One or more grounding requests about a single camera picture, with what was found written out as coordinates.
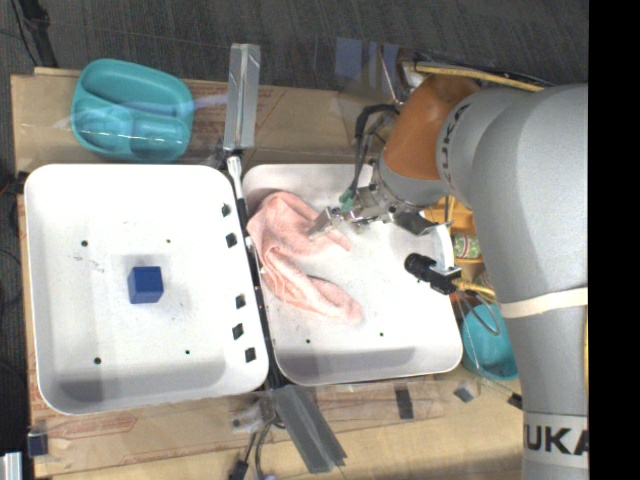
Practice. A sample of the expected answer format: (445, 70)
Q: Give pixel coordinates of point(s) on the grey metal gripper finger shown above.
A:
(320, 223)

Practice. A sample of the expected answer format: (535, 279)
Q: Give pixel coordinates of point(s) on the teal bowl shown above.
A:
(487, 348)

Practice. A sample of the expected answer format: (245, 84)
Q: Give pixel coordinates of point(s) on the patterned paper cup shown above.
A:
(466, 246)

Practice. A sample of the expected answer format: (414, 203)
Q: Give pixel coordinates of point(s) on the white plastic tray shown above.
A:
(125, 208)
(380, 313)

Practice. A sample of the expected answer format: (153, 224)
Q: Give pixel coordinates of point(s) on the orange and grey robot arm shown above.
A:
(530, 218)

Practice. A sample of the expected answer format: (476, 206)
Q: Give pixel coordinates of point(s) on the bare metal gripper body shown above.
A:
(371, 207)

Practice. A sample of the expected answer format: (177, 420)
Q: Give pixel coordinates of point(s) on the blue cube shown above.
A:
(145, 285)

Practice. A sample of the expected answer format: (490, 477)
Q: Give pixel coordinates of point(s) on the brown cardboard board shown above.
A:
(310, 118)

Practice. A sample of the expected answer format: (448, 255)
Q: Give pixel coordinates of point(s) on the teal divided plate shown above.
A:
(125, 103)

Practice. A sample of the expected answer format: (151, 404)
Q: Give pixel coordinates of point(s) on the pink cloth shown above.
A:
(285, 248)

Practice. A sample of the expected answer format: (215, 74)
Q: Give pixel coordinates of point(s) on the black cylinder on white bracket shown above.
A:
(430, 270)

